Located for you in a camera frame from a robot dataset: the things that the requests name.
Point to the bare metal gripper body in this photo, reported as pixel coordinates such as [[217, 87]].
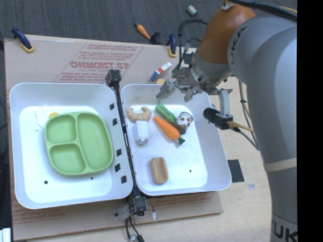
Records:
[[188, 78]]

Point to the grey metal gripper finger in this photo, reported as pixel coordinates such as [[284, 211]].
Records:
[[189, 94], [165, 89]]

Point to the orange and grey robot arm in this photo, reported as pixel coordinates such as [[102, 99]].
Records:
[[267, 84]]

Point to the small yellow block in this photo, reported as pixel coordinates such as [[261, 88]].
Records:
[[160, 81]]

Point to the blue red white carton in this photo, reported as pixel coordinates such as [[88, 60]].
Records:
[[160, 71]]

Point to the green celery stalk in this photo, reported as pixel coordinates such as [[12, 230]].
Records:
[[165, 113]]

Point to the white cup with strawberry print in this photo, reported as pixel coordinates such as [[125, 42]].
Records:
[[185, 120]]

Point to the orange carrot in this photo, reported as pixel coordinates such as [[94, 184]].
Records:
[[167, 129], [142, 30]]

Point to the tan croissant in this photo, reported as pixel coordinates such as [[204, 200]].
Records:
[[132, 115]]

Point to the white can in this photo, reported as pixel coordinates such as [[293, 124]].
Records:
[[141, 132]]

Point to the thin black and white rod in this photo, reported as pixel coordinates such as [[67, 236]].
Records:
[[125, 135]]

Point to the white plastic tray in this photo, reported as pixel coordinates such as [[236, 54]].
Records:
[[186, 160], [30, 160]]

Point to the green can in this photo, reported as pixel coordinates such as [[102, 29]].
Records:
[[192, 10]]

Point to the tan bread bun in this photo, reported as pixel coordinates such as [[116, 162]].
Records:
[[159, 170]]

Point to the green divided plate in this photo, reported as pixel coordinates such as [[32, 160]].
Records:
[[93, 140]]

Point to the brown cardboard board red print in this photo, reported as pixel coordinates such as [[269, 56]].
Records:
[[50, 64]]

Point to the white fried egg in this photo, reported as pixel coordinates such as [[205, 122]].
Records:
[[41, 116]]

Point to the black cylinder on white bracket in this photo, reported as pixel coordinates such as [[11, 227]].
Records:
[[217, 118]]

